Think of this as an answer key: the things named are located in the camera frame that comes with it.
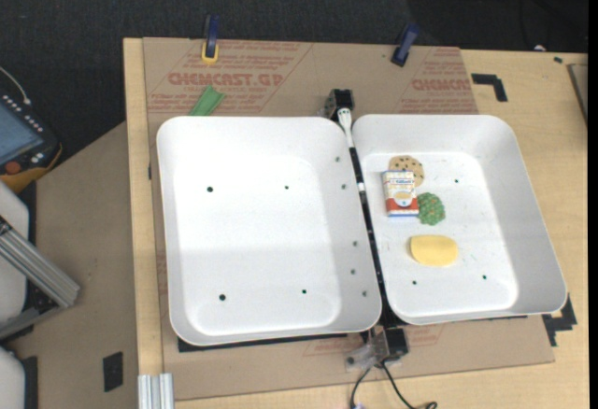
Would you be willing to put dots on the green toy vegetable cluster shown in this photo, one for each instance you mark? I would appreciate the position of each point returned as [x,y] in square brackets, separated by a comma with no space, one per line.
[431,208]

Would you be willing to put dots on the red and white carton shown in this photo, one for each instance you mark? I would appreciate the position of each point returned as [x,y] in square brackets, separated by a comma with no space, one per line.
[400,194]

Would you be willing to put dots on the yellow oval toy food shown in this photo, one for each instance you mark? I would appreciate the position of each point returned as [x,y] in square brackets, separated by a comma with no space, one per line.
[433,250]

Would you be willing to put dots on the thin black and white rod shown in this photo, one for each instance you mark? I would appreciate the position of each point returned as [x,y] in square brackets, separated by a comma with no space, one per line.
[363,197]

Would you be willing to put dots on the brown chocolate chip biscuit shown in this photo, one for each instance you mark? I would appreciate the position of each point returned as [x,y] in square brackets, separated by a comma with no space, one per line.
[407,163]

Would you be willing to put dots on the brown cardboard board red print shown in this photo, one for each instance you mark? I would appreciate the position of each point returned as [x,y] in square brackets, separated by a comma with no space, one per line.
[289,71]

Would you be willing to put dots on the white plastic tray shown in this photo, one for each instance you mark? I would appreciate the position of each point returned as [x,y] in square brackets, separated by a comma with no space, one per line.
[495,220]
[261,234]

